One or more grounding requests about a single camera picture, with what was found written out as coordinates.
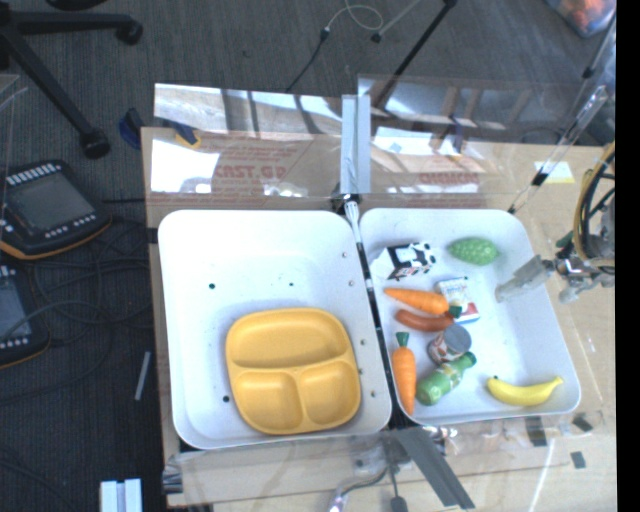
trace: brown sausage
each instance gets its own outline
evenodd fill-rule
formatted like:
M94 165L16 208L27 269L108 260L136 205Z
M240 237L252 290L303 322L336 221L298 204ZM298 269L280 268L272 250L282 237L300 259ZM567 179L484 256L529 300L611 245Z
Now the brown sausage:
M406 309L399 309L395 316L396 320L401 324L411 327L417 331L438 332L444 331L453 323L453 316L445 313L440 316L422 316L416 315Z

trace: tin can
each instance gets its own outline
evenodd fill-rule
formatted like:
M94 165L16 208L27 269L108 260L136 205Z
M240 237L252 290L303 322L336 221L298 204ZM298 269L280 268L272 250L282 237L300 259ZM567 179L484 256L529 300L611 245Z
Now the tin can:
M427 352L431 360L440 365L455 361L471 348L471 335L459 324L452 324L429 343Z

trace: white plastic tray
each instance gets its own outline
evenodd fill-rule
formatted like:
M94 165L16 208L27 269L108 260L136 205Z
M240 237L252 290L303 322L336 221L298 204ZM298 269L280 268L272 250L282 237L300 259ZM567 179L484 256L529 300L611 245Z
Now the white plastic tray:
M360 223L369 264L385 247L426 241L436 263L427 274L386 280L372 276L382 329L391 353L396 347L395 332L408 329L393 315L400 303L387 295L385 286L433 289L442 279L467 276L471 296L480 319L464 324L472 337L471 351L477 364L466 371L460 385L432 406L416 403L412 419L423 425L446 425L475 420L566 413L580 401L580 384L544 286L498 303L497 285L513 277L513 272L534 256L527 233L513 215L499 210L373 209ZM487 266L457 260L446 246L467 236L493 241L501 255ZM426 351L434 335L412 334L409 346L416 355L418 377L429 374L435 364ZM516 407L495 400L487 391L488 377L517 385L534 384L559 375L564 383L551 398L535 407Z
M361 406L331 431L295 439L374 433L391 398L347 221L324 211L182 210L158 230L167 317L171 404L178 435L199 449L290 439L245 423L233 402L226 335L240 317L316 307L345 326L361 371Z

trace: yellow banana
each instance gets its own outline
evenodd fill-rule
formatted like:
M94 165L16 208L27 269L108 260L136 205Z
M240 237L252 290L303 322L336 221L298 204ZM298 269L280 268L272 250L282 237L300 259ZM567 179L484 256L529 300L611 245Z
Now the yellow banana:
M563 382L561 377L555 377L531 386L515 386L498 377L490 377L487 379L487 388L493 397L501 402L530 406L545 402L551 396L551 392Z

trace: plastic bottle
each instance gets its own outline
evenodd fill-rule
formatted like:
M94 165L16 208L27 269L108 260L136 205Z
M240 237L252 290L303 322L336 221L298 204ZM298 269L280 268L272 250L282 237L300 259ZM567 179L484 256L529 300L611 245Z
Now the plastic bottle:
M422 405L435 405L460 384L465 370L475 365L476 361L473 353L465 352L455 361L442 363L428 377L418 382L416 400Z

